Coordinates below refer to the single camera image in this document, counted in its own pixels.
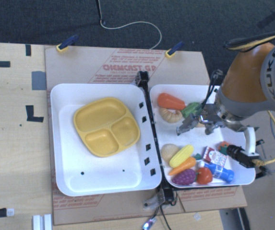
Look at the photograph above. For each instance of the purple grapes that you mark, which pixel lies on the purple grapes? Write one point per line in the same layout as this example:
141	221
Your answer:
184	177

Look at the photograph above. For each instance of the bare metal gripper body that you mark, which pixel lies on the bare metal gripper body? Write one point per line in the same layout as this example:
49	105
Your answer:
211	115

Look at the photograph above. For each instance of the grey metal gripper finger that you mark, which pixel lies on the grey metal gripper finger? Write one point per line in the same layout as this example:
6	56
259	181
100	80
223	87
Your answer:
187	124
211	128

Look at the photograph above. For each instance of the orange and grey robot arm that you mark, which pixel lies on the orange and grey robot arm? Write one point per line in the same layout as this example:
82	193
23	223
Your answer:
244	80

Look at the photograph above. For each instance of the tan croissant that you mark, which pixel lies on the tan croissant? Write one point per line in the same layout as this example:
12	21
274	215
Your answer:
169	117

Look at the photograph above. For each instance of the yellow divided plate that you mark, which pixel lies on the yellow divided plate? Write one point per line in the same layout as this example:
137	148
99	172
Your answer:
99	116

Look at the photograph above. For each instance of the red tomato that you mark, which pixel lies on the red tomato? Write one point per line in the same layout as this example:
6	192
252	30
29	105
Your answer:
204	176

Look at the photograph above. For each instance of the small orange carrot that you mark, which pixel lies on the small orange carrot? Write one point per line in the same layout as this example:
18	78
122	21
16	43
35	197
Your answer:
184	166

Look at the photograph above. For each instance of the thin black rod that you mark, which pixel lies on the thin black rod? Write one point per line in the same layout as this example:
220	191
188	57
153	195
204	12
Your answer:
154	133

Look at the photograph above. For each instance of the large orange carrot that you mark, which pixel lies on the large orange carrot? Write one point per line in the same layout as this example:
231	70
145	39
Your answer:
169	101

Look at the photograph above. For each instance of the white plastic tray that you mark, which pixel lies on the white plastic tray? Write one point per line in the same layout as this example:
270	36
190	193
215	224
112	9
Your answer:
199	140
99	174

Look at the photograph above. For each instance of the brown cardboard board red print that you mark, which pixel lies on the brown cardboard board red print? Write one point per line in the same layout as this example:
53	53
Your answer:
79	66

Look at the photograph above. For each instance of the red and white carton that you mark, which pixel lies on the red and white carton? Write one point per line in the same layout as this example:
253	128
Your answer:
215	156

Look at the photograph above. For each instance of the blue plastic bottle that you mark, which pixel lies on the blue plastic bottle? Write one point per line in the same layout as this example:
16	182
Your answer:
220	172

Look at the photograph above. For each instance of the yellow corn cob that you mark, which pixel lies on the yellow corn cob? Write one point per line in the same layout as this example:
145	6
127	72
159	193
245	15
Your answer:
181	155

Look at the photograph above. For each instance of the green toy vegetable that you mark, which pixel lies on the green toy vegetable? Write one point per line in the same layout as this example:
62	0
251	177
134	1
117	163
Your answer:
191	109

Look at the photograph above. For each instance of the black cylinder on white bracket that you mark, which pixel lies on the black cylinder on white bracket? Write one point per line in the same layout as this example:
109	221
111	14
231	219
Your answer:
242	155

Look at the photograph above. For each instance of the orange fruit with green top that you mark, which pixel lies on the orange fruit with green top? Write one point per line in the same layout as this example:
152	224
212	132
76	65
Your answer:
222	147

